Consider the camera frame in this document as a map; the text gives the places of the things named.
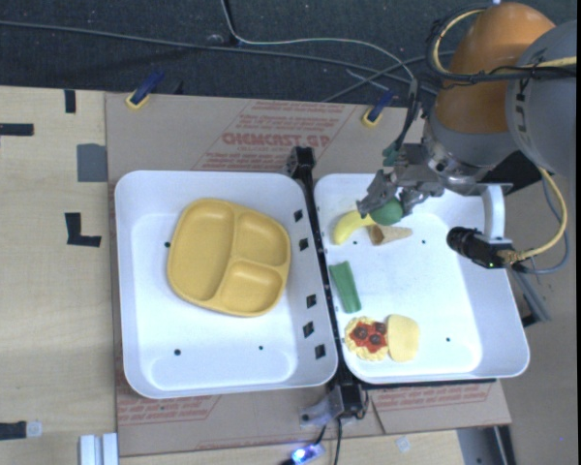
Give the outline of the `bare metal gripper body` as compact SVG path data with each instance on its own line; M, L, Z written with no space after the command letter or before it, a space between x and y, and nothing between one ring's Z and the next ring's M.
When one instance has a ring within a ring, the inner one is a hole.
M403 190L430 196L450 191L460 196L478 194L477 177L482 168L454 158L440 144L404 144L398 153L390 180Z

